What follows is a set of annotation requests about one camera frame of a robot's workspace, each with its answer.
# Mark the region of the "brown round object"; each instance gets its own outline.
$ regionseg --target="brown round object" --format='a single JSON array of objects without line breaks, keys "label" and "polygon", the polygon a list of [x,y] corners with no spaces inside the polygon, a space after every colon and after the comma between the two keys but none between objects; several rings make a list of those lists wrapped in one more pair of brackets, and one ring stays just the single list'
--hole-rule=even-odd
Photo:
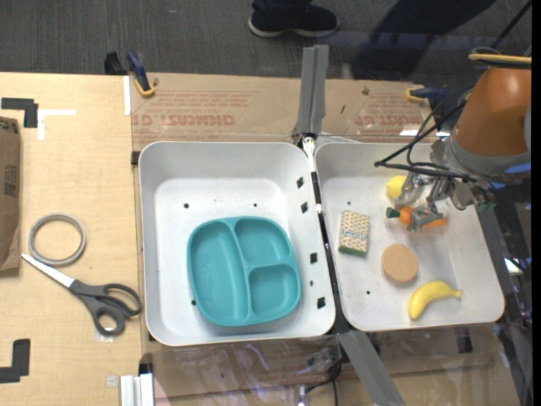
[{"label": "brown round object", "polygon": [[383,272],[399,283],[407,283],[415,278],[418,271],[417,256],[406,245],[392,244],[381,255]]}]

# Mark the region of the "brown paper bag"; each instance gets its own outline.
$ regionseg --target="brown paper bag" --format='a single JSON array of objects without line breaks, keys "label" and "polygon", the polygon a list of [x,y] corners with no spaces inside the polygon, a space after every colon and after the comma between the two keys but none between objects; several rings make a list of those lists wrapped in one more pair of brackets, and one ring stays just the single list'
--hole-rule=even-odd
[{"label": "brown paper bag", "polygon": [[20,132],[0,117],[0,271],[19,267]]}]

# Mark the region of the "tape ring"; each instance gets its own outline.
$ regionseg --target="tape ring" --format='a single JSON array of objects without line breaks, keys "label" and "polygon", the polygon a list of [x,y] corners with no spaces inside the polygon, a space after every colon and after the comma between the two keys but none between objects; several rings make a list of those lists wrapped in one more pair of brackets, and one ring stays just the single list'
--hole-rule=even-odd
[{"label": "tape ring", "polygon": [[[52,221],[69,222],[77,229],[77,231],[79,232],[79,236],[81,237],[79,248],[72,255],[66,257],[65,259],[60,259],[60,260],[47,259],[43,255],[38,253],[38,251],[36,250],[36,247],[34,246],[34,239],[36,237],[37,231],[45,224]],[[83,226],[81,225],[79,220],[64,213],[51,213],[51,214],[45,215],[44,217],[41,217],[36,222],[34,222],[32,227],[30,228],[30,232],[28,235],[28,251],[30,252],[32,257],[34,257],[35,259],[49,266],[65,266],[65,265],[69,265],[70,263],[73,263],[74,261],[76,261],[77,259],[81,257],[81,255],[83,254],[83,251],[85,251],[85,246],[86,246],[86,233],[83,229]]]}]

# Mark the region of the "teal plate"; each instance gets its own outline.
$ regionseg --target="teal plate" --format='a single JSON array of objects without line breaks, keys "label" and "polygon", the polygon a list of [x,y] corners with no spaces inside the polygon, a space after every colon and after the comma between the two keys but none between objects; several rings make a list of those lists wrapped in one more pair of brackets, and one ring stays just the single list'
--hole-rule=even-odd
[{"label": "teal plate", "polygon": [[275,222],[205,222],[188,241],[188,275],[201,314],[219,326],[274,321],[298,305],[301,280],[291,242]]}]

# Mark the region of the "black shoe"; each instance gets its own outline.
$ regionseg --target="black shoe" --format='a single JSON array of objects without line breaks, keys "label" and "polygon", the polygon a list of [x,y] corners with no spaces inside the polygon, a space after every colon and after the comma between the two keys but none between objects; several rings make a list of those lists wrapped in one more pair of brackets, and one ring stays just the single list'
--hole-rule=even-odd
[{"label": "black shoe", "polygon": [[263,19],[254,12],[248,20],[250,30],[259,37],[276,37],[286,31],[305,37],[322,37],[335,31],[339,24],[338,18],[330,10],[312,4],[299,15]]}]

